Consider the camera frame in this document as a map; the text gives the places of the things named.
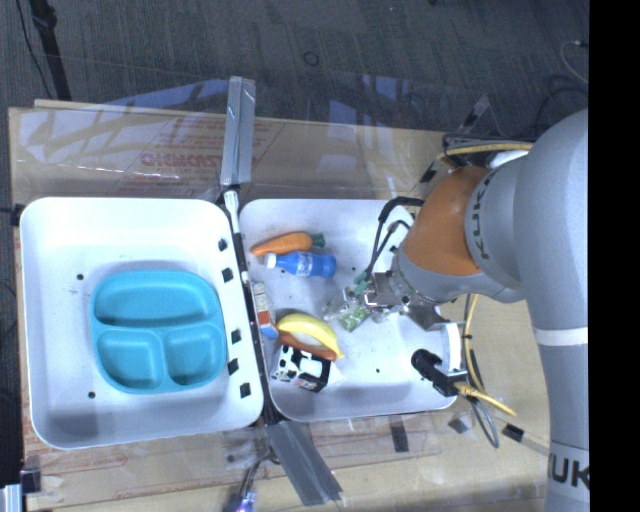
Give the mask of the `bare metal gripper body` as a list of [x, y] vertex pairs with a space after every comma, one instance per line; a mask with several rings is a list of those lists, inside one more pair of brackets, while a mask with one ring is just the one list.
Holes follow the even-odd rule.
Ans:
[[392, 289], [386, 272], [371, 275], [363, 295], [364, 305], [370, 309], [391, 309], [400, 304], [399, 296]]

